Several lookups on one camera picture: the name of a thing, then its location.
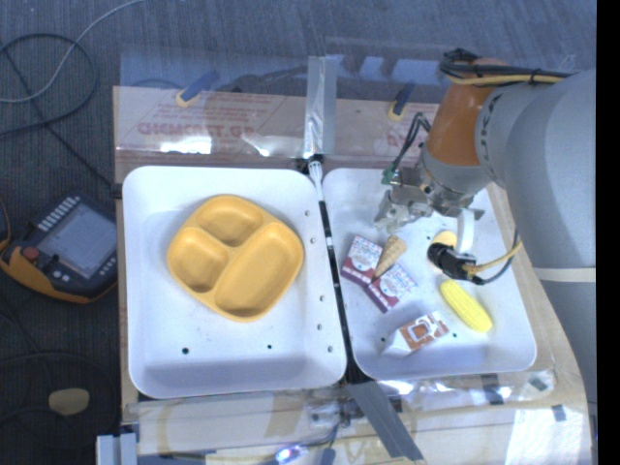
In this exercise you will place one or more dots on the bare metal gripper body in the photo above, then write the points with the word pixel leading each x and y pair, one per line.
pixel 421 196

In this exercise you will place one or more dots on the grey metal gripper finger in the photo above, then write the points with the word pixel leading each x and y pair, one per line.
pixel 385 216
pixel 407 215

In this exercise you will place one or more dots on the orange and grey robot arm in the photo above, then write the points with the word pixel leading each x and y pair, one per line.
pixel 547 163

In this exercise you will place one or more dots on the tan ice cream cone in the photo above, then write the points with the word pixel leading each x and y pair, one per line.
pixel 391 252

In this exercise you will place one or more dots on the yellow round biscuit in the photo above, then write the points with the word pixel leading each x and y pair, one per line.
pixel 443 237

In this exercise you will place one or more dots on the red and white packet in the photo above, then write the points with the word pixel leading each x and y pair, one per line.
pixel 359 259
pixel 392 288

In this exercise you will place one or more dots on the yellow corn cob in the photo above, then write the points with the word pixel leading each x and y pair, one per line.
pixel 466 306

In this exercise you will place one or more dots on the orange and white carton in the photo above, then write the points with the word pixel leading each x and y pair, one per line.
pixel 419 334

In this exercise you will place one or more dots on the white plastic tray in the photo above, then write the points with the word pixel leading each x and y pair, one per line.
pixel 436 356
pixel 194 356

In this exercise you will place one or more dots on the brown cardboard board red print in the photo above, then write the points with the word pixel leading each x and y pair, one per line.
pixel 271 124

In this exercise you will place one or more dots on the yellow divided plate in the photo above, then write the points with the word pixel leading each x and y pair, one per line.
pixel 242 269

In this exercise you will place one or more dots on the pale yellow oval lump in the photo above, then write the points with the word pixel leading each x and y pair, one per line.
pixel 69 401

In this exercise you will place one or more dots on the black cylinder on white bracket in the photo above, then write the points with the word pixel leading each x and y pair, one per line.
pixel 448 258

